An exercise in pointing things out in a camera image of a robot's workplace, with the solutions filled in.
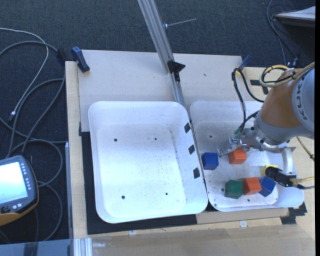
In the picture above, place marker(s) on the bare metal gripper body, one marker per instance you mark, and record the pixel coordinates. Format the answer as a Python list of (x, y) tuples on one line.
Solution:
[(250, 140)]

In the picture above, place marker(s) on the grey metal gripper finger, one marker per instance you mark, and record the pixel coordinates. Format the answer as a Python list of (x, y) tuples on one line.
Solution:
[(226, 151), (253, 149)]

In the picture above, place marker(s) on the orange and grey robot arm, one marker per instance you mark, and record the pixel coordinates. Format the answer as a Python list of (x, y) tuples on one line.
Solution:
[(282, 107)]

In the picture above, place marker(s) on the orange cube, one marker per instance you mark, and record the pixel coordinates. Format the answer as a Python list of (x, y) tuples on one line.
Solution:
[(252, 186), (237, 157)]

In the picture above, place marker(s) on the blue cube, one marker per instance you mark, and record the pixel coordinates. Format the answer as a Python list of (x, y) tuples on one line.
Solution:
[(268, 186), (210, 161)]

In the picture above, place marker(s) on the yellow cube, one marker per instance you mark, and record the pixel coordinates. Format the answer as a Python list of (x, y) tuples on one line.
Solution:
[(263, 169)]

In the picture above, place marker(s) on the white plastic tray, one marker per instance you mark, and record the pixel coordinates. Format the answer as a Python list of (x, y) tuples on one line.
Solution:
[(225, 117), (140, 162)]

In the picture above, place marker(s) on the green cube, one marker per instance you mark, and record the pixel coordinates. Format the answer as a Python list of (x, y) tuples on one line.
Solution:
[(233, 189)]

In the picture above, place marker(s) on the pale wood board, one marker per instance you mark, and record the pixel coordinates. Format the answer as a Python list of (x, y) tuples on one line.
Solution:
[(130, 80)]

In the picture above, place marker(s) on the black cylinder on white bracket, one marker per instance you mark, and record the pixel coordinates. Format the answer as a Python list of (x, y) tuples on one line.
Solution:
[(280, 176)]

